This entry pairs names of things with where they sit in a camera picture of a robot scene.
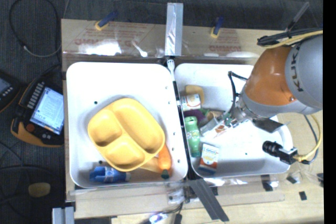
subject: blue and yellow clip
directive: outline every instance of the blue and yellow clip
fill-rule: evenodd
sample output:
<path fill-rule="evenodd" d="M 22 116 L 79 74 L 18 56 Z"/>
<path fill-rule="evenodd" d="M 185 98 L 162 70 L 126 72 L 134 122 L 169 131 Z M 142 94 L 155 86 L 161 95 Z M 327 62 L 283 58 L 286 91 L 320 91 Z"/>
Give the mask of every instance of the blue and yellow clip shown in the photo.
<path fill-rule="evenodd" d="M 217 38 L 218 35 L 219 35 L 219 31 L 220 31 L 220 28 L 222 27 L 223 25 L 223 22 L 224 22 L 224 18 L 223 16 L 221 17 L 218 17 L 216 19 L 216 25 L 211 29 L 211 36 L 214 37 L 214 38 Z"/>
<path fill-rule="evenodd" d="M 102 20 L 96 22 L 95 27 L 98 31 L 102 31 L 105 27 L 107 27 L 110 21 L 113 21 L 118 15 L 118 12 L 111 12 Z"/>

